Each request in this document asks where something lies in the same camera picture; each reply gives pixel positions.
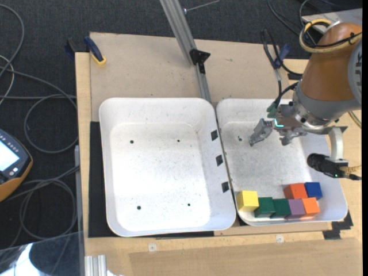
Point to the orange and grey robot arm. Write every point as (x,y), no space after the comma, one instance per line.
(325,76)

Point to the red cube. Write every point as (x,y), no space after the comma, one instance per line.
(295,191)

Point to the yellow cube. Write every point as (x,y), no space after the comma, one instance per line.
(247,200)

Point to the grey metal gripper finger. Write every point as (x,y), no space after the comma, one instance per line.
(260,132)
(289,137)

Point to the black cylinder on white bracket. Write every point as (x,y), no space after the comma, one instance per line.
(325,163)

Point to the orange cube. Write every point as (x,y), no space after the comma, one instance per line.
(311,205)

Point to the blue cube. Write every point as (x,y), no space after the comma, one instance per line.
(314,189)

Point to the white plastic tray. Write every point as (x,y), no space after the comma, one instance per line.
(161,168)
(267,168)

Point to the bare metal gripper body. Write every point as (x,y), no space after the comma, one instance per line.
(289,116)

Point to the green cube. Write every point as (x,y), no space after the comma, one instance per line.
(281,207)
(266,206)

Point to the purple cube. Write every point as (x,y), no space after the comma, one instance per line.
(296,207)

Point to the brown cardboard board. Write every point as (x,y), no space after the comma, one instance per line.
(143,68)

